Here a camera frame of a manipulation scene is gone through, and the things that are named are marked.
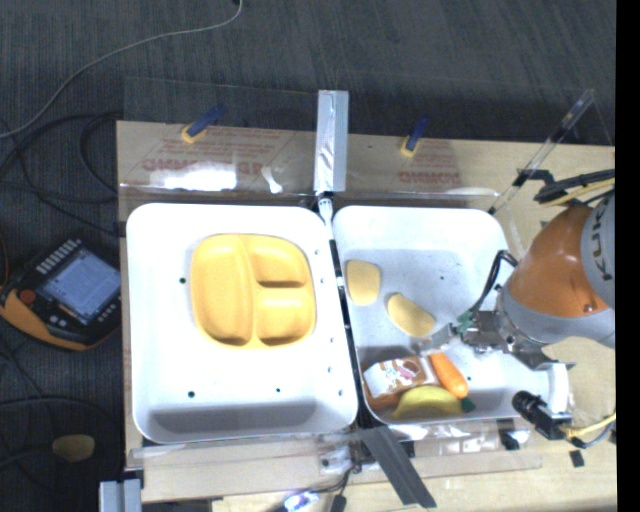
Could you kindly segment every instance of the black cable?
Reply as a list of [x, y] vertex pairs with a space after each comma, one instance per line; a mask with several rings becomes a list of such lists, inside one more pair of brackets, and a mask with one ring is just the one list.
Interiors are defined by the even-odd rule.
[[590, 197], [586, 201], [583, 201], [583, 204], [589, 204], [589, 203], [593, 203], [594, 201], [600, 201], [600, 199], [604, 199], [605, 197], [613, 195], [614, 193], [615, 193], [615, 187], [613, 188], [613, 190], [607, 190], [602, 194], [598, 194], [597, 196]]
[[472, 315], [475, 315], [478, 312], [480, 306], [482, 306], [482, 303], [487, 298], [487, 295], [489, 295], [489, 292], [491, 292], [491, 290], [493, 289], [493, 286], [495, 285], [496, 279], [498, 278], [498, 274], [500, 272], [500, 262], [503, 260], [513, 267], [516, 267], [518, 265], [518, 260], [509, 251], [498, 251], [495, 258], [493, 259], [493, 263], [491, 264], [491, 269], [489, 271], [487, 281], [484, 285], [484, 289], [482, 290], [482, 293], [480, 294], [478, 300], [469, 309]]
[[544, 204], [565, 196], [566, 189], [574, 187], [586, 187], [587, 185], [598, 183], [599, 181], [605, 181], [614, 178], [615, 175], [615, 169], [605, 169], [588, 174], [580, 174], [578, 176], [566, 178], [560, 181], [554, 181], [553, 183], [548, 183], [547, 185], [542, 187], [533, 197], [533, 199], [540, 204]]
[[[70, 212], [69, 210], [66, 210], [64, 208], [62, 208], [61, 206], [52, 203], [51, 201], [49, 201], [47, 199], [47, 197], [52, 197], [54, 199], [58, 199], [58, 200], [62, 200], [62, 201], [67, 201], [67, 202], [72, 202], [72, 203], [82, 203], [82, 204], [106, 204], [106, 203], [110, 203], [110, 202], [114, 202], [117, 198], [117, 191], [113, 191], [110, 190], [110, 192], [113, 194], [113, 197], [109, 197], [109, 198], [104, 198], [104, 199], [95, 199], [95, 198], [89, 198], [87, 199], [84, 196], [77, 196], [77, 195], [69, 195], [69, 194], [62, 194], [59, 192], [54, 192], [54, 191], [49, 191], [49, 190], [45, 190], [42, 188], [39, 188], [35, 185], [35, 183], [30, 179], [29, 174], [27, 172], [27, 167], [26, 164], [24, 162], [24, 159], [22, 158], [22, 151], [28, 149], [28, 147], [33, 144], [40, 136], [44, 135], [46, 132], [48, 132], [51, 129], [57, 128], [58, 126], [67, 123], [67, 122], [71, 122], [71, 121], [76, 121], [76, 120], [81, 120], [84, 118], [89, 117], [89, 122], [87, 123], [87, 125], [85, 125], [85, 128], [83, 128], [83, 132], [87, 127], [90, 127], [93, 123], [95, 123], [96, 121], [101, 121], [104, 122], [104, 120], [110, 120], [110, 119], [115, 119], [119, 116], [119, 113], [117, 112], [107, 112], [105, 114], [99, 114], [99, 115], [94, 115], [94, 116], [86, 116], [86, 115], [80, 115], [80, 116], [68, 116], [68, 117], [63, 117], [60, 119], [56, 119], [54, 121], [51, 121], [50, 123], [47, 123], [46, 125], [40, 127], [38, 130], [36, 130], [35, 132], [27, 135], [26, 137], [24, 137], [21, 141], [17, 141], [15, 139], [15, 137], [12, 137], [12, 140], [14, 141], [14, 148], [12, 149], [12, 151], [9, 153], [9, 155], [7, 155], [7, 157], [4, 159], [2, 165], [0, 165], [0, 177], [2, 176], [2, 170], [3, 168], [7, 168], [8, 166], [13, 163], [13, 161], [11, 160], [11, 158], [15, 158], [16, 160], [19, 161], [20, 163], [20, 167], [22, 169], [22, 175], [24, 176], [25, 180], [27, 181], [27, 185], [23, 185], [23, 184], [19, 184], [19, 183], [12, 183], [12, 182], [0, 182], [0, 186], [1, 185], [5, 185], [7, 188], [12, 188], [12, 189], [19, 189], [19, 190], [24, 190], [26, 192], [30, 192], [30, 193], [34, 193], [36, 195], [38, 195], [38, 199], [40, 199], [41, 202], [43, 202], [44, 204], [48, 205], [49, 207], [53, 208], [54, 210], [73, 218], [74, 220], [77, 220], [78, 222], [81, 222], [89, 227], [91, 227], [92, 229], [96, 229], [98, 231], [101, 231], [105, 234], [108, 234], [110, 236], [113, 237], [117, 237], [117, 233], [115, 232], [115, 230], [108, 230], [103, 228], [102, 226], [99, 226], [98, 224], [95, 224], [79, 215], [76, 215], [73, 212]], [[7, 123], [2, 120], [2, 123], [5, 125], [5, 127], [7, 129], [9, 129], [9, 126], [7, 125]], [[93, 170], [93, 168], [91, 167], [91, 165], [89, 164], [86, 155], [83, 153], [83, 148], [82, 146], [85, 144], [85, 140], [87, 138], [86, 133], [81, 133], [81, 148], [80, 148], [80, 158], [83, 161], [83, 165], [85, 166], [85, 168], [88, 170], [88, 172], [94, 177], [96, 178], [100, 183], [104, 183], [106, 184], [106, 182], [104, 182], [102, 180], [102, 178], [100, 178], [97, 173], [95, 173], [95, 171]]]
[[[2, 344], [5, 347], [5, 352], [0, 352], [0, 357], [2, 357], [7, 364], [9, 364], [14, 371], [19, 375], [20, 380], [22, 382], [22, 387], [24, 390], [24, 393], [27, 397], [30, 397], [30, 393], [29, 393], [29, 389], [31, 388], [34, 392], [37, 398], [41, 398], [42, 397], [42, 392], [40, 391], [40, 388], [38, 387], [38, 385], [34, 382], [34, 380], [29, 376], [29, 374], [27, 372], [25, 372], [22, 367], [20, 366], [20, 364], [18, 363], [17, 359], [15, 358], [15, 353], [11, 351], [11, 349], [8, 346], [8, 343], [2, 338], [0, 337], [0, 342], [2, 342]], [[48, 417], [49, 417], [49, 433], [50, 433], [50, 437], [51, 440], [53, 442], [53, 419], [51, 416], [51, 411], [47, 408], [47, 412], [48, 412]], [[27, 425], [25, 426], [24, 433], [25, 433], [25, 437], [22, 440], [22, 448], [20, 448], [18, 450], [18, 452], [21, 452], [24, 449], [24, 446], [26, 444], [26, 438], [29, 432], [29, 425], [31, 423], [31, 415], [29, 415], [27, 417]], [[4, 437], [2, 436], [2, 434], [0, 433], [0, 441], [2, 442], [4, 451], [7, 454], [11, 453], [10, 447], [8, 445], [8, 443], [5, 441]], [[18, 469], [20, 470], [20, 472], [23, 474], [23, 476], [29, 480], [32, 484], [34, 484], [36, 487], [47, 491], [48, 493], [55, 493], [55, 490], [50, 487], [49, 485], [44, 484], [43, 482], [41, 482], [38, 478], [36, 478], [33, 474], [31, 474], [29, 471], [27, 471], [27, 469], [22, 466], [18, 461], [15, 462], [15, 464], [17, 465]]]
[[44, 448], [38, 448], [17, 453], [7, 457], [6, 459], [0, 460], [0, 473], [22, 459], [34, 457], [36, 455], [53, 455], [53, 452]]
[[340, 490], [344, 491], [344, 488], [347, 486], [347, 482], [349, 481], [349, 475], [353, 471], [353, 468], [349, 468], [344, 475], [338, 480], [335, 484], [329, 485], [327, 487], [321, 487], [318, 489], [310, 489], [311, 492], [316, 492], [318, 494], [337, 492]]
[[607, 435], [609, 434], [609, 432], [611, 432], [611, 429], [613, 428], [613, 426], [615, 425], [615, 421], [609, 423], [603, 430], [602, 432], [600, 432], [600, 434], [598, 434], [594, 439], [592, 439], [591, 441], [585, 442], [582, 439], [579, 439], [577, 437], [574, 437], [571, 439], [571, 444], [577, 448], [581, 448], [583, 450], [586, 450], [587, 448], [591, 448], [592, 446], [598, 444], [600, 441], [602, 441], [605, 437], [607, 437]]
[[0, 181], [0, 189], [2, 187], [7, 187], [13, 190], [31, 192], [32, 194], [36, 194], [42, 197], [49, 196], [54, 199], [59, 199], [60, 201], [67, 201], [69, 203], [77, 203], [77, 204], [107, 204], [107, 203], [113, 203], [116, 201], [115, 197], [87, 198], [83, 196], [64, 194], [62, 192], [56, 192], [55, 190], [47, 190], [44, 188], [36, 187], [34, 185], [24, 185], [23, 183], [15, 183], [13, 181]]
[[80, 400], [78, 398], [69, 398], [64, 396], [57, 395], [42, 395], [38, 397], [29, 397], [29, 398], [18, 398], [13, 400], [4, 400], [0, 402], [0, 408], [11, 408], [20, 405], [38, 405], [45, 403], [63, 403], [76, 405], [80, 408], [90, 410], [98, 413], [103, 419], [106, 419], [109, 423], [109, 426], [113, 429], [113, 432], [116, 434], [116, 437], [119, 441], [122, 441], [122, 435], [120, 433], [120, 427], [118, 423], [111, 417], [111, 415], [105, 411], [102, 407], [95, 405], [91, 402], [86, 402], [84, 400]]
[[7, 246], [4, 243], [2, 232], [0, 231], [0, 289], [4, 288], [9, 280], [9, 252]]
[[347, 488], [347, 484], [349, 483], [349, 477], [351, 476], [351, 472], [353, 468], [349, 469], [345, 474], [344, 482], [342, 483], [342, 487], [340, 488], [340, 492], [333, 497], [333, 501], [331, 502], [331, 510], [330, 512], [343, 512], [345, 508], [347, 508], [347, 498], [345, 498], [344, 490]]
[[117, 188], [114, 188], [111, 185], [109, 185], [95, 171], [93, 166], [89, 163], [87, 146], [88, 146], [89, 138], [91, 137], [94, 130], [99, 128], [105, 122], [117, 121], [118, 119], [122, 119], [123, 117], [124, 117], [124, 114], [122, 112], [106, 112], [104, 114], [98, 114], [97, 116], [93, 117], [93, 119], [89, 120], [89, 122], [85, 124], [84, 128], [82, 128], [82, 132], [80, 133], [80, 140], [79, 140], [79, 152], [80, 152], [80, 160], [82, 161], [82, 165], [87, 170], [87, 172], [91, 174], [91, 176], [93, 176], [96, 179], [96, 181], [98, 181], [98, 183], [100, 183], [104, 188], [109, 190], [114, 195], [118, 194]]

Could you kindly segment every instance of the yellow plate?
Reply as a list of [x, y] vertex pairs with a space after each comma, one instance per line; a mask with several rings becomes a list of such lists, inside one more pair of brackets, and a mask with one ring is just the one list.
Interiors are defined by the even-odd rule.
[[306, 257], [290, 241], [274, 236], [205, 238], [191, 261], [191, 302], [198, 328], [234, 347], [302, 341], [316, 319]]

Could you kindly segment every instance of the toy carrot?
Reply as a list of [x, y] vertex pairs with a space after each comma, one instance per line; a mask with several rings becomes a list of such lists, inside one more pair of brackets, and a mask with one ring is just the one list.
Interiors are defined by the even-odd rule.
[[429, 354], [429, 361], [436, 372], [440, 384], [449, 393], [459, 399], [466, 398], [469, 393], [469, 385], [464, 375], [451, 362], [444, 352], [433, 352]]

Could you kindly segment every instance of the blue clamp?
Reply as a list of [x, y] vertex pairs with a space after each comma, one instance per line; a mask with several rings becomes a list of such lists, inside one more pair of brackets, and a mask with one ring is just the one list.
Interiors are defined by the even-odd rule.
[[407, 135], [402, 141], [400, 151], [404, 156], [412, 157], [415, 154], [420, 137], [422, 137], [422, 134], [427, 129], [428, 124], [429, 118], [426, 115], [420, 117], [411, 134]]
[[182, 129], [182, 139], [189, 144], [193, 144], [204, 135], [207, 126], [215, 124], [226, 111], [227, 109], [224, 105], [216, 105], [208, 110], [204, 115]]

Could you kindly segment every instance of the snack package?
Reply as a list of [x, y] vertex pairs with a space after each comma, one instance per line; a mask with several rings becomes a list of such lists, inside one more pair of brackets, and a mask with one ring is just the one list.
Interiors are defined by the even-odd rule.
[[395, 407], [400, 394], [421, 384], [436, 384], [438, 379], [424, 357], [408, 356], [376, 363], [364, 373], [365, 394], [374, 411]]

